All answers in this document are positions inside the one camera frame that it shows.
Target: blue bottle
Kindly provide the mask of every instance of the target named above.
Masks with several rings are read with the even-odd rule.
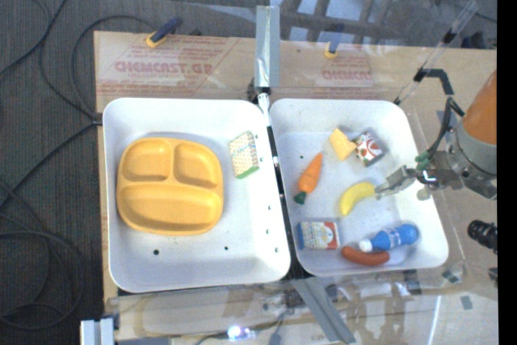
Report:
[[[359,248],[365,252],[372,250],[390,250],[402,245],[415,243],[418,229],[415,225],[405,223],[398,227],[388,227],[381,230],[374,238],[365,238],[359,242]]]

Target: orange divided plate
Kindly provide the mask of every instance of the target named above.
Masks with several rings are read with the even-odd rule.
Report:
[[[193,141],[136,140],[120,159],[116,205],[136,230],[171,236],[208,232],[223,210],[219,159]]]

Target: bottle cap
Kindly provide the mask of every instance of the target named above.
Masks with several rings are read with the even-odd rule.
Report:
[[[365,238],[359,242],[359,249],[364,253],[371,252],[373,250],[372,242],[369,239]]]

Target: gray floor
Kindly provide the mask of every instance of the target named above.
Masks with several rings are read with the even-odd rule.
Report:
[[[99,19],[112,15],[136,16],[156,27],[163,17],[145,7],[152,2],[239,8],[270,3],[270,0],[66,0],[60,9],[63,1],[0,0],[0,196],[3,199],[0,205],[0,233],[3,233],[0,237],[0,343],[5,344],[78,343],[77,321],[100,318],[103,313],[97,134],[91,110],[95,102],[94,58],[91,30],[84,36],[82,33]],[[396,41],[434,46],[454,13],[472,0],[390,1],[399,8],[385,27],[395,27],[403,34]],[[473,1],[478,6],[477,14],[461,32],[456,45],[465,38],[471,40],[473,47],[494,48],[498,0]],[[55,21],[49,20],[48,16],[58,11]],[[198,19],[198,26],[203,25],[202,17]],[[52,26],[46,34],[48,23]],[[95,27],[149,31],[147,23],[129,18],[110,19]],[[211,34],[222,36],[253,35],[239,32],[245,30],[238,22],[207,28]],[[470,36],[476,33],[473,42]],[[375,39],[358,38],[357,33],[349,36],[364,43],[395,41],[389,36],[380,40],[382,33]],[[78,81],[78,94],[71,82],[73,78]],[[74,139],[61,146],[69,137]],[[39,217],[39,224],[29,208]],[[56,244],[53,248],[63,257],[70,274],[71,281],[67,282],[60,263],[52,252],[49,254],[41,236],[12,234],[7,237],[4,234],[24,229],[20,223],[7,221],[4,215],[16,218],[36,232],[44,230],[66,240],[68,246],[79,252],[84,272],[78,273],[74,256]],[[84,275],[84,291],[78,306],[74,307],[81,285],[78,274]],[[26,306],[35,301],[52,306]],[[13,308],[20,312],[14,314]],[[46,330],[32,332],[11,326],[12,323],[25,326],[52,323],[66,316],[60,312],[67,309],[73,313],[66,322]]]

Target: sponge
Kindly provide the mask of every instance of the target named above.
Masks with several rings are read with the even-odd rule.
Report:
[[[352,154],[357,146],[355,142],[348,140],[348,137],[339,128],[336,128],[332,134],[330,134],[329,139],[341,161]]]
[[[250,131],[246,131],[229,143],[235,177],[243,179],[259,169],[259,158],[255,147],[255,139]]]

